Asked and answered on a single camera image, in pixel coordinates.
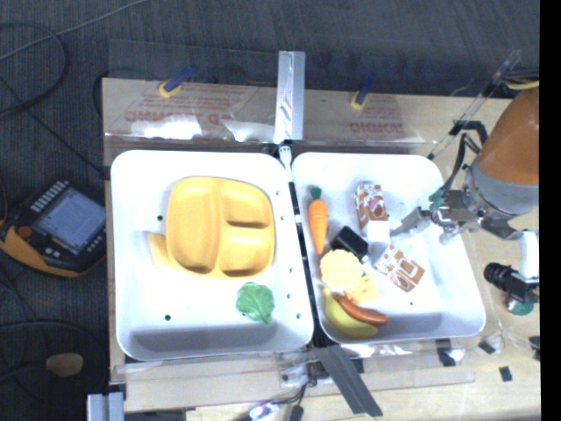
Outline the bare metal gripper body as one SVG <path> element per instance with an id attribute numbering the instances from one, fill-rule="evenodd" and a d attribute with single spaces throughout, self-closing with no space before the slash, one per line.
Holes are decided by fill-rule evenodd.
<path id="1" fill-rule="evenodd" d="M 430 196 L 431 220 L 443 229 L 443 236 L 456 236 L 480 229 L 480 217 L 468 208 L 464 192 L 438 189 Z"/>

